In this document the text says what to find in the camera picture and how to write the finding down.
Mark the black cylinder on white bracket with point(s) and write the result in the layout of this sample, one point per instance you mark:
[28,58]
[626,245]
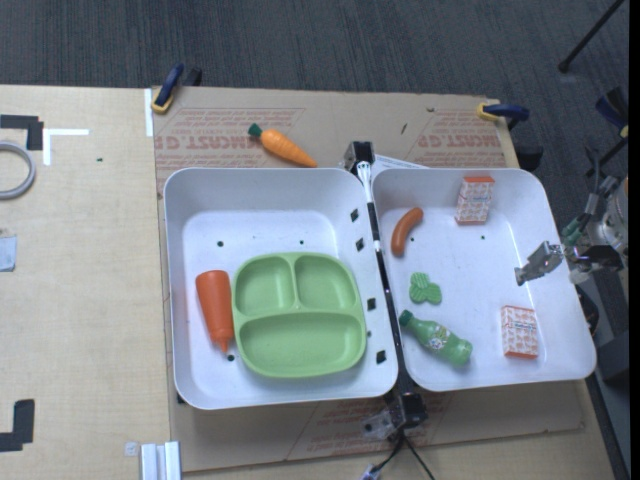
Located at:
[587,308]

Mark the orange toy carrot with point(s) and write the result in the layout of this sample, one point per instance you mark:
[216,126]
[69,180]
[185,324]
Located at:
[282,145]

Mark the white paper sheet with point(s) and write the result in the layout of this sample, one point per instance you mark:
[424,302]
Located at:
[400,162]

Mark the orange toy sausage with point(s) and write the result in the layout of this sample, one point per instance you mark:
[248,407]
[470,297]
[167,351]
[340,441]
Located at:
[402,233]

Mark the green plastic bottle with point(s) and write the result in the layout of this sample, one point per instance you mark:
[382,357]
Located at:
[440,340]

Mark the orange squeeze bottle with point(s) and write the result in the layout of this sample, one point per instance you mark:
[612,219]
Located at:
[215,303]

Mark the thin black and white rod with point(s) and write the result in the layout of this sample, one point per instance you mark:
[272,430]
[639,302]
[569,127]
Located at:
[372,218]

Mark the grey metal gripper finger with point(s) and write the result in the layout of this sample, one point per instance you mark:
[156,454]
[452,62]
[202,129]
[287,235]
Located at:
[549,253]
[531,270]

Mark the orange and white carton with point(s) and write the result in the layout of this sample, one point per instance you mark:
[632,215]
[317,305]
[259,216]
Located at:
[520,332]
[475,200]

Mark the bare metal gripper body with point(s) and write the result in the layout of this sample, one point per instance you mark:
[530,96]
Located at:
[602,257]

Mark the green divided plate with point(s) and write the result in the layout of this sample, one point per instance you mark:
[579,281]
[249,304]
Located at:
[300,338]

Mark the grey tape roll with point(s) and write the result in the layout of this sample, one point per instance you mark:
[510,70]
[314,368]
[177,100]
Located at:
[31,170]

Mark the green toy broccoli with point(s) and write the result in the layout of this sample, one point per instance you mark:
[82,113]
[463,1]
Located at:
[425,290]

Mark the white plastic tray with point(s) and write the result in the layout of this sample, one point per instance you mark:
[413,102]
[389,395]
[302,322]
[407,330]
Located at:
[475,268]
[260,193]

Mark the brown cardboard board red print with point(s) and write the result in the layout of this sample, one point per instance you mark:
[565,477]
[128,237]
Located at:
[250,438]

